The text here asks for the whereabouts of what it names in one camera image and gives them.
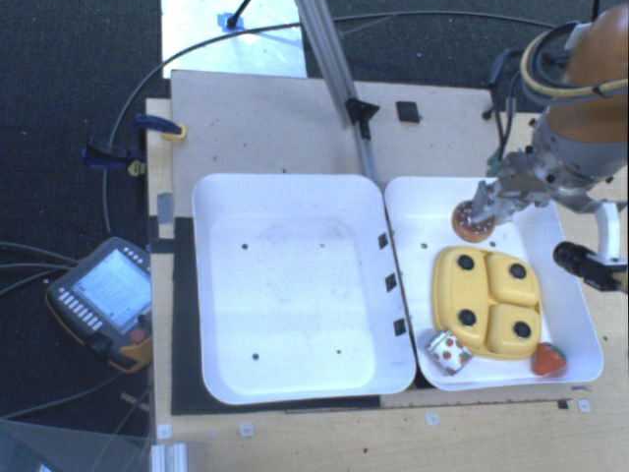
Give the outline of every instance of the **yellow object with black dots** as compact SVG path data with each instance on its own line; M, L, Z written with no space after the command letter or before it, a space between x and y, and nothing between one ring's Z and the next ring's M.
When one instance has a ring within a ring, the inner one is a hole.
M432 321L472 354L521 360L542 334L542 298L533 270L515 257L470 246L443 250L432 276Z

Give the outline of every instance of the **black floor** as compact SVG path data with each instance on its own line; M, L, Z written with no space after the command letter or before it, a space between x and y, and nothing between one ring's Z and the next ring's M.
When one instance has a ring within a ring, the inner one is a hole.
M626 0L601 0L600 7ZM234 2L234 9L240 2ZM468 11L551 24L588 21L593 0L328 0L334 16L406 10ZM106 140L125 100L160 61L160 0L0 0L0 241L33 245L73 258L106 238L101 174L86 170L81 149ZM526 46L543 29L465 16L418 16L339 26L356 80L466 88L486 86L486 71L507 47ZM308 70L317 75L312 55ZM511 67L505 76L515 72ZM167 83L149 83L164 96ZM520 107L535 109L525 100ZM117 142L138 144L126 119ZM112 173L109 208L115 235L147 242L143 179ZM44 262L0 249L0 265ZM4 268L0 292L35 274ZM0 416L78 393L115 371L80 348L44 306L46 282L0 297ZM113 432L130 408L121 391L141 394L146 370L119 378L86 398L21 421ZM141 436L148 419L135 414L123 434Z

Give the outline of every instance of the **tray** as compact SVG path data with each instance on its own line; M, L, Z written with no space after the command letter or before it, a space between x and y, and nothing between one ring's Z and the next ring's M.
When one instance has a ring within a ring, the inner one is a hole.
M193 192L205 386L227 404L406 389L416 362L382 194L355 175Z
M568 368L557 376L538 377L531 359L502 361L474 357L455 376L441 371L425 346L435 335L430 307L434 262L442 249L467 245L452 230L450 217L462 201L474 196L482 178L401 177L389 183L385 202L404 293L417 344L420 369L444 390L545 383L584 383L602 370L602 353L581 287L575 276L552 259L564 240L554 205L518 212L513 222L499 225L479 248L522 259L536 272L542 294L542 339L558 346Z

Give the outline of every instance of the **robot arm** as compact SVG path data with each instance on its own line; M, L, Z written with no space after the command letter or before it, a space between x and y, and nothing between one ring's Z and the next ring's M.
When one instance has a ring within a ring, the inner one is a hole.
M544 75L540 81L533 74L553 31L529 45L520 65L525 91L548 108L531 144L506 155L497 179L481 182L474 198L455 209L452 225L461 238L482 241L515 212L550 201L577 213L594 213L598 253L561 244L555 261L599 290L627 291L626 275L624 285L618 282L627 268L618 260L618 212L626 202L599 202L588 191L627 165L628 30L629 5L600 15L577 43L560 81Z

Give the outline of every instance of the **red strawberry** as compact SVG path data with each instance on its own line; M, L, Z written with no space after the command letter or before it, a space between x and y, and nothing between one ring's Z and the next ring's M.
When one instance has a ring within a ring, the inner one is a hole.
M538 376L544 376L552 371L561 369L566 365L566 356L549 342L541 342L538 345L537 356L533 372Z

